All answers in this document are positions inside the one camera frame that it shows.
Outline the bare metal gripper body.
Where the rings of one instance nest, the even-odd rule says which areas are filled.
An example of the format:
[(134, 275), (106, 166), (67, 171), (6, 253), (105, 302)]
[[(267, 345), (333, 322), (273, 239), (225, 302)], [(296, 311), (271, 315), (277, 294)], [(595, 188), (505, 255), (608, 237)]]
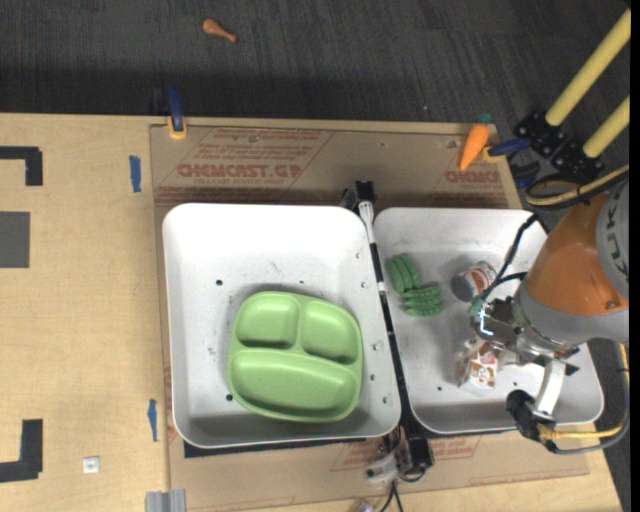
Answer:
[(483, 301), (477, 296), (470, 306), (475, 333), (500, 354), (509, 352), (519, 365), (545, 366), (550, 360), (565, 363), (581, 349), (544, 334), (532, 324), (513, 297)]

